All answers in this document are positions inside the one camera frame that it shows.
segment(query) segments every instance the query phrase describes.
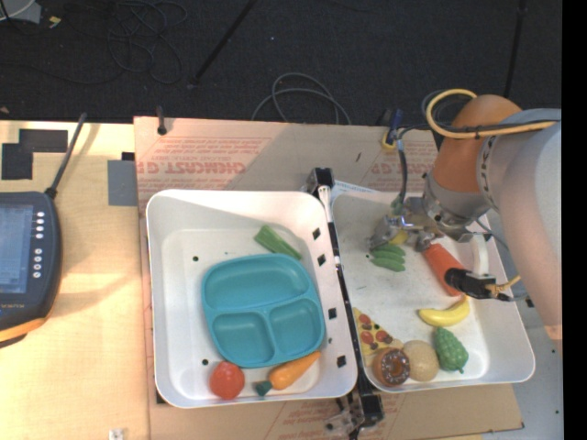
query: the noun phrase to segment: cardboard sheet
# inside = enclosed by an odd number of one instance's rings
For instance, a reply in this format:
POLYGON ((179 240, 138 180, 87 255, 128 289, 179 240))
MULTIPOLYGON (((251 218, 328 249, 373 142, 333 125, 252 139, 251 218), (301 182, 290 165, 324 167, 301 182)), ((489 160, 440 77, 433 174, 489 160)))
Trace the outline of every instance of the cardboard sheet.
MULTIPOLYGON (((293 191, 313 168, 331 168, 335 179, 383 192, 401 185, 397 152, 384 150, 379 126, 320 126, 209 119, 135 118, 138 209, 148 357, 150 430, 153 439, 328 439, 326 418, 335 400, 264 402, 183 410, 158 402, 154 386, 150 273, 145 207, 165 189, 293 191)), ((437 155, 429 132, 404 137, 408 191, 422 191, 422 175, 437 155)), ((360 439, 439 438, 521 428, 510 385, 463 387, 382 395, 385 419, 360 439)))

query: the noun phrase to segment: yellow banana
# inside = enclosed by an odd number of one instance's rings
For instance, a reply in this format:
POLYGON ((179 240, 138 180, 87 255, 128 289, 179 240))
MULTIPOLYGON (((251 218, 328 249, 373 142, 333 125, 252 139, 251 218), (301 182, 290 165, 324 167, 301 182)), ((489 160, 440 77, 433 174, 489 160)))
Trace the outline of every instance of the yellow banana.
POLYGON ((423 308, 418 310, 418 315, 425 323, 433 326, 452 326, 460 323, 470 312, 469 297, 463 295, 458 302, 446 310, 437 310, 435 308, 423 308))
POLYGON ((410 236, 405 230, 400 230, 397 232, 397 235, 388 241, 388 243, 390 245, 402 245, 409 237, 410 236))

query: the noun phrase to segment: toy food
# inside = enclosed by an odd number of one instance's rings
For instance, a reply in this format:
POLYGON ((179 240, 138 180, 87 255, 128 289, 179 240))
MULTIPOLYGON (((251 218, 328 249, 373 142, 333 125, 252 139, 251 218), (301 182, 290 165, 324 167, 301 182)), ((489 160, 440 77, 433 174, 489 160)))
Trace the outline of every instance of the toy food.
POLYGON ((385 386, 397 386, 410 376, 410 359, 401 348, 389 347, 377 353, 372 363, 373 375, 385 386))
POLYGON ((305 357, 282 363, 269 372, 267 380, 257 383, 255 390, 260 396, 265 396, 271 389, 285 390, 299 380, 319 358, 320 352, 316 350, 305 357))
POLYGON ((302 255, 297 249, 292 247, 269 225, 263 225, 257 235, 255 235, 254 239, 257 243, 272 253, 287 254, 296 259, 302 258, 302 255))
POLYGON ((433 243, 429 248, 422 251, 430 269, 437 276, 438 282, 442 285, 446 293, 450 296, 463 295, 462 291, 455 289, 447 284, 445 275, 449 269, 464 269, 462 264, 443 247, 440 243, 433 243))
POLYGON ((397 232, 397 235, 395 235, 387 243, 389 245, 401 245, 405 241, 407 241, 407 238, 409 238, 409 237, 410 237, 410 235, 405 230, 400 230, 397 232))
POLYGON ((418 310, 418 315, 422 320, 433 326, 452 326, 460 323, 465 319, 471 308, 469 306, 469 297, 462 294, 459 300, 445 310, 435 308, 423 308, 418 310))
POLYGON ((383 252, 383 253, 393 253, 396 256, 405 256, 405 251, 403 248, 393 245, 391 242, 387 242, 384 245, 379 245, 376 247, 371 253, 375 252, 383 252))
POLYGON ((462 368, 469 360, 469 353, 454 334, 444 327, 437 327, 434 332, 434 345, 443 370, 463 372, 462 368))
POLYGON ((357 332, 359 333, 360 350, 365 359, 365 365, 371 364, 372 356, 381 348, 391 346, 401 346, 402 342, 392 337, 380 325, 359 308, 353 308, 352 312, 357 322, 357 332))
POLYGON ((405 251, 397 245, 385 243, 384 245, 373 249, 371 251, 371 255, 373 256, 371 262, 375 264, 375 266, 391 269, 395 272, 401 272, 405 270, 405 251))
POLYGON ((410 359, 410 378, 416 381, 431 381, 440 370, 436 350, 426 341, 411 340, 404 344, 403 351, 410 359))
POLYGON ((405 270, 405 265, 395 259, 389 258, 373 258, 371 262, 380 268, 394 270, 395 272, 402 272, 405 270))
POLYGON ((224 400, 232 400, 245 387, 245 374, 232 362, 221 361, 210 375, 210 391, 224 400))

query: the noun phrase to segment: toy pizza slice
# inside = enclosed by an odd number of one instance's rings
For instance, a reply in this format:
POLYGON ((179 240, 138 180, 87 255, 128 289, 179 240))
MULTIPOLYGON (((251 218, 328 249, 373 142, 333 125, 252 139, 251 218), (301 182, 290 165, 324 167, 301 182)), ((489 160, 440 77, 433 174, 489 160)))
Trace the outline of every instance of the toy pizza slice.
POLYGON ((401 347, 403 345, 401 341, 392 337, 384 328, 358 308, 353 308, 352 312, 357 323, 360 351, 363 354, 365 365, 369 366, 376 353, 382 348, 401 347))

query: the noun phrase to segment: metal rod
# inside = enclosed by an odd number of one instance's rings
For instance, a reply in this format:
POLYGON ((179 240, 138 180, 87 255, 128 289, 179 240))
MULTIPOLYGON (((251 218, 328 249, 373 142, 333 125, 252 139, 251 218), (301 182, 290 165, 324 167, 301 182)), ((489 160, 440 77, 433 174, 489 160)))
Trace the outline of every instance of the metal rod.
POLYGON ((205 71, 208 70, 208 67, 212 64, 212 62, 215 60, 217 55, 220 53, 220 50, 222 50, 226 46, 230 37, 237 30, 240 23, 242 23, 242 20, 245 19, 245 16, 247 15, 247 13, 250 11, 250 9, 253 7, 253 5, 255 5, 255 2, 257 2, 257 0, 249 0, 249 2, 245 5, 245 7, 240 12, 240 15, 238 15, 237 19, 235 20, 235 22, 228 29, 228 31, 224 35, 224 37, 222 39, 220 39, 220 42, 218 42, 218 44, 216 44, 216 47, 214 48, 214 50, 210 53, 208 58, 205 60, 204 64, 202 65, 202 68, 198 71, 198 73, 190 81, 188 88, 195 88, 198 85, 198 83, 200 82, 200 79, 204 75, 205 71))
POLYGON ((512 46, 512 55, 510 57, 510 66, 507 71, 507 80, 505 82, 504 97, 509 98, 514 79, 515 60, 520 45, 520 36, 522 34, 522 22, 527 13, 527 0, 520 0, 517 8, 517 20, 515 22, 514 44, 512 46))

